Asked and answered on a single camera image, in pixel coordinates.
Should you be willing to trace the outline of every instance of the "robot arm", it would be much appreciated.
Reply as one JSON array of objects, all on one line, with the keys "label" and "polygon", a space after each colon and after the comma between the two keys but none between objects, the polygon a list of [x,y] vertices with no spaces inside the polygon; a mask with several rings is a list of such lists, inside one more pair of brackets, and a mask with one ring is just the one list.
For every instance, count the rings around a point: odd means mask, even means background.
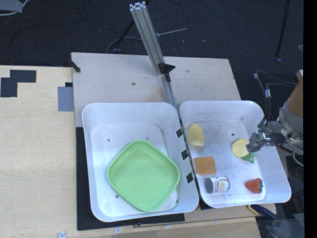
[{"label": "robot arm", "polygon": [[303,76],[279,111],[276,121],[269,121],[263,132],[253,132],[247,150],[259,151],[265,145],[289,145],[304,150]]}]

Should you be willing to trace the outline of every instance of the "red toy strawberry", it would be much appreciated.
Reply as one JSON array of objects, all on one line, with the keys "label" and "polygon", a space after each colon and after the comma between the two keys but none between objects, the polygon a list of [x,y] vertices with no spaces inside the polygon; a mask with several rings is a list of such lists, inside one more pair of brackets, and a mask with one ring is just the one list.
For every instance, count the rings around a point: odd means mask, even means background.
[{"label": "red toy strawberry", "polygon": [[245,186],[254,193],[261,193],[263,187],[262,179],[256,178],[254,180],[247,181]]}]

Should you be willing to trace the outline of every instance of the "tripod leg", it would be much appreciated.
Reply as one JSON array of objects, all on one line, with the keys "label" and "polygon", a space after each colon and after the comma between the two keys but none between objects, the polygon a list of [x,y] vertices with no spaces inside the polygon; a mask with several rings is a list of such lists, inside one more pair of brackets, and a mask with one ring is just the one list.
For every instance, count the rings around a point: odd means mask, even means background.
[{"label": "tripod leg", "polygon": [[286,1],[285,13],[284,13],[284,19],[283,19],[282,29],[281,29],[281,33],[280,33],[280,37],[279,37],[279,42],[278,42],[277,50],[276,50],[276,52],[275,52],[275,57],[277,58],[278,61],[281,61],[281,58],[280,58],[280,50],[281,50],[281,46],[282,46],[282,41],[283,41],[283,36],[284,36],[284,31],[285,31],[285,25],[286,25],[286,19],[287,19],[287,15],[288,15],[288,10],[289,10],[289,8],[290,8],[290,2],[291,2],[291,0],[287,0],[287,1]]}]

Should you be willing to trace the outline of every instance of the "metal pole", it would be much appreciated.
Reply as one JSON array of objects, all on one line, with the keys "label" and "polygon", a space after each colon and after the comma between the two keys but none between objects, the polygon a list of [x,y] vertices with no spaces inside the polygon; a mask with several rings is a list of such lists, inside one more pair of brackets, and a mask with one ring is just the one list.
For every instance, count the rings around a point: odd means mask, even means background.
[{"label": "metal pole", "polygon": [[145,2],[131,4],[130,11],[141,35],[145,49],[150,57],[151,63],[157,75],[162,77],[168,102],[177,109],[170,80],[168,80],[166,75],[164,76],[159,69],[159,64],[165,63],[164,57]]},{"label": "metal pole", "polygon": [[275,57],[277,58],[278,61],[281,61],[279,52],[280,52],[281,46],[282,46],[282,41],[283,41],[283,36],[284,36],[284,31],[285,31],[285,25],[286,25],[286,19],[287,19],[287,15],[288,15],[288,10],[289,10],[289,8],[290,8],[290,3],[291,3],[291,0],[287,0],[287,1],[286,1],[285,13],[284,13],[284,19],[283,19],[282,29],[281,29],[281,33],[280,33],[280,37],[279,37],[279,42],[278,42],[277,50],[276,50],[276,52],[275,52]]},{"label": "metal pole", "polygon": [[115,43],[116,46],[118,46],[120,44],[120,42],[122,42],[122,40],[124,39],[124,37],[127,35],[127,33],[130,31],[131,27],[134,25],[134,20],[131,21],[131,23],[129,24],[129,26],[127,27],[127,29],[123,32],[123,34],[121,35],[121,37],[118,39],[118,41]]}]

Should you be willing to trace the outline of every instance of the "can label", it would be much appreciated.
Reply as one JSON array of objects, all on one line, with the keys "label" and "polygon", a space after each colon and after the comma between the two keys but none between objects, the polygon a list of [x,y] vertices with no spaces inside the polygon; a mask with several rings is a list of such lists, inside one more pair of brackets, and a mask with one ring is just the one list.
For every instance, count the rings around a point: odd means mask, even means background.
[{"label": "can label", "polygon": [[228,177],[212,177],[206,179],[206,190],[208,193],[226,192],[230,188]]}]

